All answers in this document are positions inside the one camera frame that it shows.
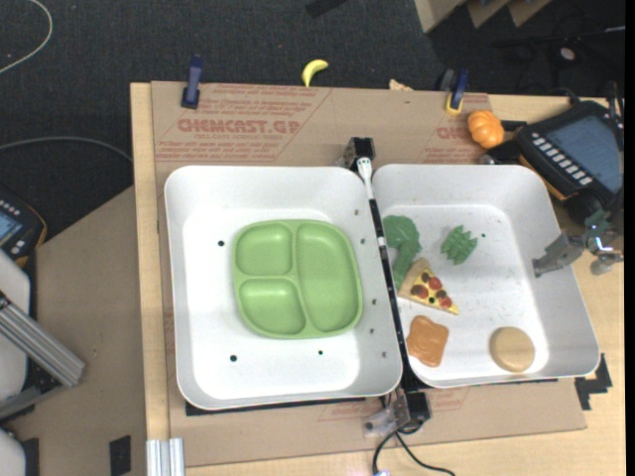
blue clamp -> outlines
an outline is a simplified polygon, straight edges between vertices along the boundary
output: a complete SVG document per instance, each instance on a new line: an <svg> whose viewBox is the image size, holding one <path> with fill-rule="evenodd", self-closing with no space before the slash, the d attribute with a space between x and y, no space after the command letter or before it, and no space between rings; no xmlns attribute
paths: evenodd
<svg viewBox="0 0 635 476"><path fill-rule="evenodd" d="M202 74L202 58L199 55L194 55L190 59L190 69L188 70L188 86L183 89L183 98L181 99L181 105L189 109L198 108L198 97L200 96L200 90L198 84L200 83L200 75Z"/></svg>
<svg viewBox="0 0 635 476"><path fill-rule="evenodd" d="M456 116L463 108L463 94L467 88L467 69L462 67L458 71L456 76L456 83L454 84L454 90L447 97L445 103L445 111L452 116Z"/></svg>

black electronic device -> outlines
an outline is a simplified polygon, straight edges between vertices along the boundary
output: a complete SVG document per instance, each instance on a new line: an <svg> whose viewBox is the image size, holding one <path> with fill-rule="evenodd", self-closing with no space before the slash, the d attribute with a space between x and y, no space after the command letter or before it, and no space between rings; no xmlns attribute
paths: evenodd
<svg viewBox="0 0 635 476"><path fill-rule="evenodd" d="M47 235L47 224L27 202L0 183L0 248L19 266Z"/></svg>
<svg viewBox="0 0 635 476"><path fill-rule="evenodd" d="M583 223L597 210L615 214L622 208L622 132L619 116L597 102L581 101L562 114L520 127L487 157L534 170L571 218Z"/></svg>

green toy vegetable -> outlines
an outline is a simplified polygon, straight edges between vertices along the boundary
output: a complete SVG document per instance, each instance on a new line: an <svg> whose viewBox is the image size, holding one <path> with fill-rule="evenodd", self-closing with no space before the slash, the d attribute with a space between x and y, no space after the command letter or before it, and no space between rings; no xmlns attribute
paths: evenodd
<svg viewBox="0 0 635 476"><path fill-rule="evenodd" d="M397 259L392 267L395 288L398 289L404 282L415 256L421 252L419 231L411 219L401 215L390 215L384 218L384 231L388 246L398 251Z"/></svg>

wooden table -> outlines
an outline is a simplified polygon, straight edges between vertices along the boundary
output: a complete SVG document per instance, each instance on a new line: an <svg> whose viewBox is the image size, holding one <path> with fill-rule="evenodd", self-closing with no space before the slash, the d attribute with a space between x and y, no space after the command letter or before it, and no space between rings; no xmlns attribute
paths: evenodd
<svg viewBox="0 0 635 476"><path fill-rule="evenodd" d="M567 107L563 97L491 95L493 111L502 119L536 121ZM131 85L135 194L139 248L139 280L144 354L146 427L149 439L170 437L166 354L162 314L161 269L157 233L152 91L149 83ZM432 465L457 475L625 474L624 267L603 276L589 270L588 253L573 263L582 295L605 354L613 387L594 395L585 414L585 430L417 446L413 451ZM371 473L372 452L198 467L189 475L363 475ZM401 448L382 452L380 467L391 474L429 474Z"/></svg>

green plate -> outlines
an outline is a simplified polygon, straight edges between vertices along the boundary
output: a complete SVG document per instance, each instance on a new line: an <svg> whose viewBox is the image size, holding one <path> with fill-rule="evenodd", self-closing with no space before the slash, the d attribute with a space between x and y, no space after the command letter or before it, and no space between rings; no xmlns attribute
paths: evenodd
<svg viewBox="0 0 635 476"><path fill-rule="evenodd" d="M274 220L244 227L233 242L240 315L254 331L311 338L353 327L362 309L350 241L332 224Z"/></svg>

